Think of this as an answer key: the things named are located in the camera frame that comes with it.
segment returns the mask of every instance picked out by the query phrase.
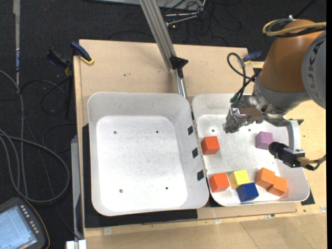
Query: orange cube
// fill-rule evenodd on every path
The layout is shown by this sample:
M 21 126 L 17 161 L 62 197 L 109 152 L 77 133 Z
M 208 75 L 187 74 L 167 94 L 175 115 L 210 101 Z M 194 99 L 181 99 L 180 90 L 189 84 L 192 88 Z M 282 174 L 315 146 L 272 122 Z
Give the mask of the orange cube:
M 288 180 L 279 176 L 274 176 L 273 185 L 268 188 L 268 192 L 278 197 L 287 191 Z
M 256 174 L 255 184 L 268 189 L 273 185 L 274 176 L 275 174 L 273 171 L 261 168 Z
M 225 191 L 229 187 L 229 181 L 226 173 L 214 174 L 209 179 L 212 193 Z
M 218 138 L 216 136 L 205 137 L 201 142 L 201 147 L 203 155 L 216 154 L 220 149 Z

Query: black bracket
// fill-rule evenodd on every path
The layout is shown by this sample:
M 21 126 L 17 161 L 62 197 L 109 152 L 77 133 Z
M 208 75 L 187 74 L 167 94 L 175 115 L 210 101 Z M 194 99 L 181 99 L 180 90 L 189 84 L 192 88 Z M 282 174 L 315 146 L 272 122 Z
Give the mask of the black bracket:
M 179 78 L 183 78 L 182 68 L 188 63 L 188 60 L 182 59 L 180 57 L 172 56 L 170 58 L 170 61 L 171 61 L 173 69 L 177 70 Z

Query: black floor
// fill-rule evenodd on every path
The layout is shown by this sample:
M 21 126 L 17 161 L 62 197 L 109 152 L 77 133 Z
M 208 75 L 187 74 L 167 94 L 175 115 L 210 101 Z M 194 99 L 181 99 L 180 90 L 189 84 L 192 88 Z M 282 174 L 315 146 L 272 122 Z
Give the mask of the black floor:
M 175 44 L 246 47 L 249 52 L 262 52 L 266 57 L 273 39 L 263 36 L 265 23 L 295 16 L 312 0 L 211 0 L 201 19 L 181 22 L 170 35 Z M 0 0 L 0 70 L 16 81 L 15 18 L 13 0 Z M 299 18 L 315 22 L 326 21 L 326 0 L 317 0 Z M 65 96 L 55 89 L 44 99 L 52 83 L 67 79 L 63 69 L 52 66 L 46 53 L 51 47 L 71 58 L 70 43 L 79 39 L 128 40 L 153 42 L 148 24 L 140 6 L 111 4 L 81 0 L 21 0 L 20 19 L 20 87 L 24 88 L 24 138 L 45 143 L 71 167 L 70 141 L 75 135 L 75 111 L 70 107 L 68 119 L 62 108 Z M 60 85 L 64 91 L 68 81 Z M 19 96 L 9 80 L 0 75 L 0 128 L 9 135 L 20 136 L 21 108 Z M 30 198 L 52 197 L 49 182 L 57 195 L 65 185 L 64 169 L 48 154 L 25 145 L 25 173 Z M 16 192 L 10 182 L 5 151 L 0 144 L 0 203 Z M 59 210 L 70 228 L 73 225 L 72 197 L 69 190 L 57 202 Z M 51 248 L 64 248 L 73 235 L 66 229 L 56 206 L 35 205 L 45 221 L 51 239 Z

